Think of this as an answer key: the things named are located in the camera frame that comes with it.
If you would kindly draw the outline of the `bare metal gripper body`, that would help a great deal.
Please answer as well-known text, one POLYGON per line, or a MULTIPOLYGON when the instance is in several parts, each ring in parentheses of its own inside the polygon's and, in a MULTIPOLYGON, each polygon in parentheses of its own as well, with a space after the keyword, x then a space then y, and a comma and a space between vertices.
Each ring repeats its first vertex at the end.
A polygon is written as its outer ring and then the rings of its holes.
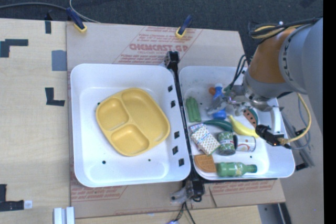
POLYGON ((273 107, 268 104, 269 98, 254 93, 250 86, 244 84, 233 85, 232 88, 227 91, 227 94, 230 97, 231 103, 234 104, 245 106, 249 104, 261 112, 269 112, 273 109, 273 107))

